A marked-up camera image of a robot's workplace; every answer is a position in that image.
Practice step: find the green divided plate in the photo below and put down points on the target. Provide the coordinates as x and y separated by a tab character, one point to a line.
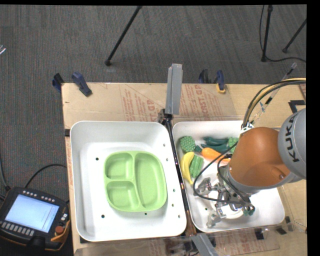
150	180

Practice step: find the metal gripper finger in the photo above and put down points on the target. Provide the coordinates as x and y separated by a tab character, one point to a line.
215	217
203	187

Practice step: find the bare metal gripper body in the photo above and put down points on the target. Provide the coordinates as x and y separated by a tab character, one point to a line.
231	197

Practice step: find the light green ribbed vegetable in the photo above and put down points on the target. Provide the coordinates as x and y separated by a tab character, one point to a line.
196	166

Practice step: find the dark green pea pods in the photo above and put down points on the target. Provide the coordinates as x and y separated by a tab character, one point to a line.
216	142

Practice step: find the thin black rod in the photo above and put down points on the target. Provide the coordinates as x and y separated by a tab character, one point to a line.
178	170

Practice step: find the brown cardboard board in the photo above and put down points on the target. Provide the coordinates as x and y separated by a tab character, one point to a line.
100	105

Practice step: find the white plastic tray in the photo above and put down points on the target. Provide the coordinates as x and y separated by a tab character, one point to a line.
262	210
85	140

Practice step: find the black block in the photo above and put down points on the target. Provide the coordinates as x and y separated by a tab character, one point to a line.
165	118

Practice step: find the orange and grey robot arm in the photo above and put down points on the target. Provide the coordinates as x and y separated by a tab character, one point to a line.
260	155

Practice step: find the orange carrot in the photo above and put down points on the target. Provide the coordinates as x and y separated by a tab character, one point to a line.
211	153

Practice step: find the yellow banana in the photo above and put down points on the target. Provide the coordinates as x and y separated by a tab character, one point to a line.
185	165

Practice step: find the green broccoli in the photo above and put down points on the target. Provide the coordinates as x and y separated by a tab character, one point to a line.
187	144

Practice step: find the green bumpy vegetable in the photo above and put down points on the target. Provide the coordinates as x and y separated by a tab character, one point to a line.
232	143

